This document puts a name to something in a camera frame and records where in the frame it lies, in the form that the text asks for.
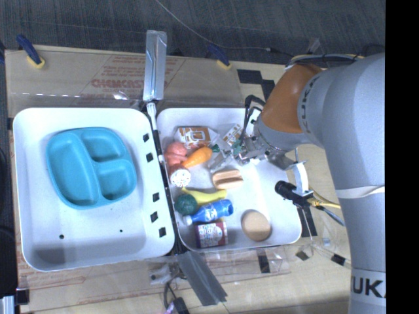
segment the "white container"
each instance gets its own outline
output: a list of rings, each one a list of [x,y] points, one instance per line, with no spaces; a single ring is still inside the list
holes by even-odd
[[[63,203],[54,190],[46,166],[46,144],[60,131],[83,127],[109,128],[127,146],[137,186],[123,200],[79,210]],[[13,134],[22,252],[32,268],[55,271],[143,260],[172,249],[172,219],[151,127],[143,113],[30,108],[16,115]],[[148,154],[153,155],[150,162]]]
[[[221,137],[235,124],[243,124],[245,110],[241,108],[176,108],[165,109],[157,116],[157,126],[163,150],[173,142],[173,135],[178,126],[207,126]],[[297,208],[289,200],[283,200],[275,193],[275,184],[288,181],[286,172],[267,161],[257,165],[250,163],[240,166],[236,162],[229,167],[240,170],[244,184],[239,188],[227,190],[227,199],[232,201],[234,212],[225,217],[227,225],[228,244],[219,247],[198,248],[193,226],[187,226],[182,215],[175,212],[179,234],[183,244],[192,251],[209,252],[236,249],[252,249],[286,245],[296,242],[301,236],[301,222]],[[192,179],[189,190],[214,192],[211,173],[206,164],[200,164],[189,169]],[[176,201],[181,189],[170,184],[173,201]],[[242,230],[243,214],[249,209],[260,211],[270,222],[272,233],[264,241],[253,241]]]

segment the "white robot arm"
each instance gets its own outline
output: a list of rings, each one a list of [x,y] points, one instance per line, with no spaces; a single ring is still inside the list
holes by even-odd
[[[324,71],[295,64],[240,153],[242,162],[266,158],[289,169],[286,152],[305,143],[324,148],[348,231],[350,314],[386,312],[384,70],[384,54]]]

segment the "green ball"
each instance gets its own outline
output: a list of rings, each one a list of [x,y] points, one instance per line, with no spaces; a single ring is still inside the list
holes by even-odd
[[[175,210],[182,215],[189,215],[196,212],[198,209],[198,203],[195,198],[190,194],[183,194],[178,197],[175,202]]]

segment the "blue plate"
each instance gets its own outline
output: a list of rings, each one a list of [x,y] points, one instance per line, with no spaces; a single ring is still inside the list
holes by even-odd
[[[56,134],[46,146],[46,163],[60,199],[77,209],[119,201],[137,184],[130,153],[108,128],[79,128]]]

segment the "carrot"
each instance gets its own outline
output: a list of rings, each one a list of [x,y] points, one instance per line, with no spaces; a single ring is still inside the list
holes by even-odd
[[[181,164],[186,168],[192,167],[210,160],[212,156],[212,149],[209,147],[201,147],[194,151],[185,161]]]

